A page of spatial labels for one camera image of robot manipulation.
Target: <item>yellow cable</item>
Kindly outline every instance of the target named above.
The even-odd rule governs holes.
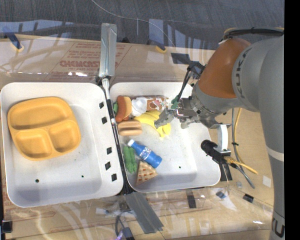
[[[234,143],[237,143],[236,130],[237,130],[237,126],[238,126],[239,117],[241,115],[241,112],[242,112],[242,108],[240,107],[239,110],[238,110],[238,114],[236,115],[235,123],[234,123],[234,126],[233,126],[233,142]],[[240,161],[234,160],[230,156],[225,156],[226,160],[231,160],[231,161],[228,161],[228,163],[230,163],[230,164],[233,163],[233,164],[243,166],[243,167],[247,168],[250,172],[252,172],[254,174],[258,174],[258,172],[255,169],[252,169],[250,166],[245,164],[245,162],[240,157],[240,154],[239,154],[238,150],[236,150],[236,153],[237,153],[237,156],[238,156]]]
[[[239,117],[241,115],[241,111],[242,111],[242,108],[240,107],[239,110],[238,110],[238,114],[236,115],[236,119],[235,119],[235,123],[234,123],[234,126],[233,126],[233,142],[234,143],[237,143],[237,137],[236,137],[236,131],[237,131],[237,125],[238,125],[238,122],[239,122]],[[237,155],[238,155],[238,158],[239,160],[242,162],[242,163],[245,163],[242,158],[240,157],[240,154],[239,154],[239,151],[237,150]]]
[[[224,156],[223,157],[229,164],[236,164],[239,166],[243,166],[245,168],[247,168],[250,172],[254,173],[254,174],[258,174],[258,172],[255,169],[252,169],[250,166],[246,165],[245,163],[239,162],[237,160],[234,160],[232,157],[230,156]]]

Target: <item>white tray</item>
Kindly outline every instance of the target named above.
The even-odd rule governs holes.
[[[15,147],[7,114],[9,108],[20,101],[46,96],[57,96],[68,102],[80,127],[81,142],[68,154],[31,161]],[[92,83],[15,82],[2,88],[0,105],[7,193],[14,204],[19,207],[44,206],[109,197],[121,191],[123,175],[106,98],[99,86]]]
[[[164,95],[170,101],[180,92],[181,82],[120,82],[110,89],[113,102],[117,96]],[[182,97],[191,95],[192,87],[187,85]],[[142,124],[142,134],[132,138],[152,149],[162,157],[156,168],[158,176],[136,186],[137,173],[127,178],[131,187],[142,193],[169,190],[181,190],[213,186],[220,180],[221,173],[217,163],[201,149],[203,140],[211,140],[208,129],[200,123],[192,123],[189,128],[182,129],[178,119],[171,122],[171,133],[163,138],[149,125]],[[121,145],[130,140],[127,136],[119,136]]]

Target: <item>toy pizza slice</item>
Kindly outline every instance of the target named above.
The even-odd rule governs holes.
[[[155,168],[153,168],[150,164],[140,160],[135,185],[138,186],[156,177],[157,175],[158,173]]]

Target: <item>toy bread roll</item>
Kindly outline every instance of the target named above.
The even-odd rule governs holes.
[[[117,125],[118,133],[121,136],[135,136],[142,133],[141,122],[137,120],[124,120]]]

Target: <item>toy banana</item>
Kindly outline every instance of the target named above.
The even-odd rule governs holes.
[[[155,129],[160,134],[160,137],[165,136],[162,126],[160,126],[158,129],[155,127],[155,120],[157,119],[152,115],[143,113],[142,115],[136,116],[134,120],[138,120],[140,123],[150,125],[153,129]]]
[[[159,119],[159,115],[161,114],[161,111],[158,111],[158,110],[151,110],[151,111],[147,111],[145,112],[146,115],[150,115],[154,118],[154,120],[158,120]],[[163,132],[166,134],[166,135],[169,135],[170,132],[171,132],[171,124],[170,123],[167,123],[163,126],[160,126],[162,127],[162,130]]]

